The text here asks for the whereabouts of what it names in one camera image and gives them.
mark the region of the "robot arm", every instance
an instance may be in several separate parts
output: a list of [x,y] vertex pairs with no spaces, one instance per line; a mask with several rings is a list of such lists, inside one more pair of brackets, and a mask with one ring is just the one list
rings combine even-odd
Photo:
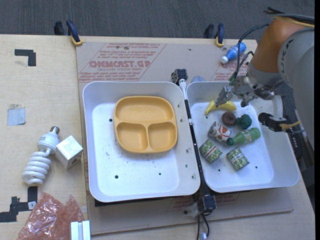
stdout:
[[282,82],[293,89],[295,106],[314,150],[315,30],[303,24],[275,19],[263,33],[245,76],[236,76],[215,100],[219,106],[236,95],[245,107],[253,99],[272,100]]

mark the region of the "white plastic tray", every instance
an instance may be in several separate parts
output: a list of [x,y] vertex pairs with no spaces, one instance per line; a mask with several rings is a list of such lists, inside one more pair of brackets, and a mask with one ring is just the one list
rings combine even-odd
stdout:
[[[91,82],[83,89],[89,189],[104,203],[187,196],[200,177],[184,98],[171,82]],[[177,142],[161,153],[130,153],[114,130],[114,107],[126,96],[160,96],[172,105]]]
[[[193,82],[187,87],[190,113],[194,125],[196,142],[200,147],[207,139],[210,126],[217,121],[223,125],[222,114],[225,109],[217,108],[205,115],[210,101],[216,99],[227,82]],[[227,146],[214,141],[222,151],[222,155],[213,163],[201,157],[205,182],[210,189],[219,193],[250,191],[295,185],[299,180],[299,169],[290,140],[285,132],[274,132],[258,121],[262,112],[274,114],[272,101],[255,99],[246,107],[241,107],[239,100],[233,95],[231,101],[236,105],[233,113],[236,117],[248,114],[252,125],[261,131],[261,137],[254,142],[240,145],[241,151],[250,164],[236,171],[228,161],[226,154],[237,146]],[[239,125],[227,126],[231,130],[230,137],[242,131]]]

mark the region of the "gray carpet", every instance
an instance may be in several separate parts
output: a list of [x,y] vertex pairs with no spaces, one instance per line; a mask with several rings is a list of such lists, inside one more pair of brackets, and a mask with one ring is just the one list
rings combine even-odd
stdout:
[[[202,38],[209,24],[224,25],[224,38],[239,39],[252,27],[273,19],[263,11],[315,16],[315,0],[0,0],[0,34],[54,35],[56,21],[67,19],[80,36]],[[264,29],[247,39],[260,40]],[[295,122],[292,90],[282,84],[285,113]],[[298,156],[305,156],[305,147]]]

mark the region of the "green bottle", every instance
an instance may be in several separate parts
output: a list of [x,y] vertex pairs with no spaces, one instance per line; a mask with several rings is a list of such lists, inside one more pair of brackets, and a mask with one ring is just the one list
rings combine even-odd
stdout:
[[233,138],[228,138],[226,143],[228,146],[232,146],[234,144],[240,145],[248,142],[252,142],[256,139],[259,139],[261,136],[261,132],[258,128],[253,127],[249,130],[240,131]]

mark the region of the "brown donut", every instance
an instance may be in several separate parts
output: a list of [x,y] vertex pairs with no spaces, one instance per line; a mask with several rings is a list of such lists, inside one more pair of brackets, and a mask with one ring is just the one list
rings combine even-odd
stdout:
[[237,122],[237,118],[232,112],[225,112],[222,115],[222,122],[226,126],[234,126]]

